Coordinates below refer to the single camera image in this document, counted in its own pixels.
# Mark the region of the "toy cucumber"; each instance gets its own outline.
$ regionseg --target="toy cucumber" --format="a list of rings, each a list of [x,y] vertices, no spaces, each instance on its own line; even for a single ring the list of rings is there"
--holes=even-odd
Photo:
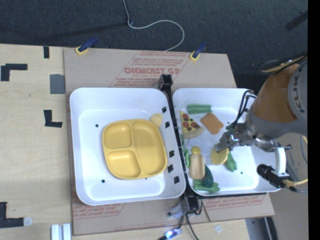
[[[185,150],[184,156],[185,156],[185,166],[186,166],[187,168],[189,168],[189,166],[190,166],[190,160],[189,160],[189,158],[190,158],[190,153],[189,153],[189,149],[186,149],[186,150]]]
[[[206,188],[211,188],[214,184],[214,177],[212,176],[212,173],[208,166],[205,165],[205,175],[202,179],[202,185]]]
[[[209,191],[211,194],[214,194],[214,193],[220,191],[220,188],[218,186],[219,186],[219,184],[216,182],[214,182],[211,187],[206,187],[202,184],[201,180],[194,180],[193,181],[193,187],[195,190]]]
[[[180,134],[180,141],[181,141],[182,151],[185,152],[186,147],[185,147],[185,139],[183,134]]]
[[[211,105],[190,104],[186,109],[189,115],[212,112]]]
[[[231,172],[234,172],[237,169],[237,163],[234,160],[231,152],[229,152],[228,158],[226,159],[224,165]]]

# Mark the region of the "toy bread slice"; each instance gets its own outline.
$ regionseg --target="toy bread slice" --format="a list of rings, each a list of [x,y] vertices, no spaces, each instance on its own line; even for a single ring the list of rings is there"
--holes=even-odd
[[[205,129],[197,124],[188,114],[180,111],[182,134],[185,139],[191,139],[200,135]]]
[[[224,124],[212,113],[207,113],[200,121],[212,134],[217,134],[224,126]]]

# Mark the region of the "cardboard base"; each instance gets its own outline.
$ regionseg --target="cardboard base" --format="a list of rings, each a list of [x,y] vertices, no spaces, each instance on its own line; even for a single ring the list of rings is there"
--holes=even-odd
[[[226,54],[201,54],[191,61],[187,52],[89,49],[78,55],[74,48],[64,49],[67,127],[71,179],[74,179],[70,94],[82,87],[148,87],[157,85],[161,74],[173,78],[172,91],[179,88],[235,88]],[[122,204],[89,206],[77,197],[72,187],[73,234],[176,226],[167,219],[166,209],[179,198]],[[204,210],[190,218],[191,223],[216,222],[274,215],[268,194],[204,199]]]

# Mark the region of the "white cable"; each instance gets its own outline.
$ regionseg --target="white cable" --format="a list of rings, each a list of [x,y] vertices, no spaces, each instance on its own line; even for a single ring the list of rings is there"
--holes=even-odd
[[[181,45],[181,44],[183,43],[183,41],[185,40],[185,31],[184,31],[184,29],[183,29],[178,23],[176,23],[176,22],[174,22],[174,21],[172,21],[172,20],[169,20],[169,19],[158,20],[158,21],[156,21],[156,22],[154,22],[154,23],[151,23],[151,24],[149,24],[149,25],[146,25],[146,26],[140,26],[140,27],[132,26],[132,25],[130,24],[130,16],[129,16],[129,12],[128,12],[128,9],[127,9],[126,0],[122,0],[122,2],[123,2],[123,5],[124,5],[126,17],[127,17],[127,24],[128,24],[128,26],[129,26],[130,28],[132,28],[132,29],[134,29],[134,30],[146,29],[146,28],[151,27],[152,25],[155,25],[155,24],[161,23],[161,22],[170,22],[170,23],[173,23],[173,24],[177,25],[177,26],[181,29],[181,31],[182,31],[182,39],[181,39],[181,41],[180,41],[177,45],[171,47],[170,49],[165,50],[165,52],[170,51],[170,50],[172,50],[172,49],[174,49],[174,48],[177,48],[177,47],[178,47],[179,45]]]

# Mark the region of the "yellow plate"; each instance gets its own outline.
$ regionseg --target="yellow plate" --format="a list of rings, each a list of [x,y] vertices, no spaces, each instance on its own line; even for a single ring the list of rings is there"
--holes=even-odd
[[[130,119],[108,124],[102,146],[110,172],[120,179],[141,179],[162,173],[167,154],[161,133],[151,121]]]

